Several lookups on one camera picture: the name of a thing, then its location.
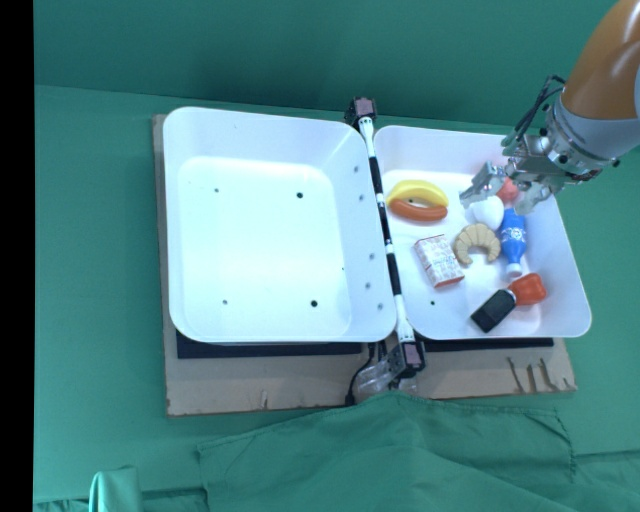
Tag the brown cardboard board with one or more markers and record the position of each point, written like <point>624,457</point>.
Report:
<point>300,372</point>

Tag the white egg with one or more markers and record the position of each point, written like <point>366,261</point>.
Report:
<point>487,212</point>

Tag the black and white thin rod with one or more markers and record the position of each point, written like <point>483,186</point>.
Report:
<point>386,230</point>

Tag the green cloth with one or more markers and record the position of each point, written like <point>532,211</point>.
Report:
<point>400,460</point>

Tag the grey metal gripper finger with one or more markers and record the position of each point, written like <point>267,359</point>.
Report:
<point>482,182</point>
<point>536,196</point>

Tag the blue and white bottle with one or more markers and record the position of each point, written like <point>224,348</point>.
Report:
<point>513,237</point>

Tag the orange-pink rounded toy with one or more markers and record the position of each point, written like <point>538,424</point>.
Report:
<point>507,190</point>

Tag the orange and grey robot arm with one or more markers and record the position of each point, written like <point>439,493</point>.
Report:
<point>605,65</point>

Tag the white plastic tray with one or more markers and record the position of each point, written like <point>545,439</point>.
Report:
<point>260,235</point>
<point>555,260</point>

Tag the orange bell pepper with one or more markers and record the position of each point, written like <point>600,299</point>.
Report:
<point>529,290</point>

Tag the black rectangular block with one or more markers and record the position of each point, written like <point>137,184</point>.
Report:
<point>492,311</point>

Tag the orange sausage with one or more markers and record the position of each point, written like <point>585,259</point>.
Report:
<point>417,211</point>

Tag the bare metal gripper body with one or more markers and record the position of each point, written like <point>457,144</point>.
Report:
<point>542,160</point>

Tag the yellow banana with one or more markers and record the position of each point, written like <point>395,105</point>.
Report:
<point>417,190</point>

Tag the orange and white carton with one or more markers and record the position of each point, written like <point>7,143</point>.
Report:
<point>439,260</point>

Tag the tan croissant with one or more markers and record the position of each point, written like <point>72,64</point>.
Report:
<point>479,239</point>

